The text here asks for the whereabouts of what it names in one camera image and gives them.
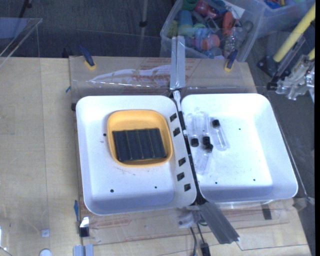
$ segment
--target wooden surface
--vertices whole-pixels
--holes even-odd
[[[243,70],[250,72],[245,63]],[[68,59],[10,58],[0,69],[1,246],[14,256],[36,256],[44,248],[71,256],[82,243],[74,211],[79,188],[69,86]],[[297,212],[290,204],[285,212],[288,221],[281,224],[237,229],[239,244],[216,244],[205,233],[211,254],[311,255]],[[193,242],[180,235],[95,245],[94,256],[189,256]]]

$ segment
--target yellow tray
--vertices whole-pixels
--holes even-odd
[[[160,130],[166,157],[126,162],[120,162],[117,159],[116,147],[112,132],[155,128]],[[158,166],[169,161],[173,155],[172,140],[167,122],[160,113],[154,110],[131,109],[113,112],[107,120],[107,138],[111,156],[113,160],[121,166],[137,168]]]

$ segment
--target yellow tube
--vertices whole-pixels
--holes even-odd
[[[310,8],[310,10],[305,14],[299,24],[294,28],[289,37],[281,45],[280,49],[273,56],[275,62],[280,62],[291,47],[296,43],[299,37],[306,31],[310,23],[316,18],[316,3]]]
[[[313,48],[308,54],[309,60],[312,61],[315,58],[315,55],[316,55],[316,48]]]

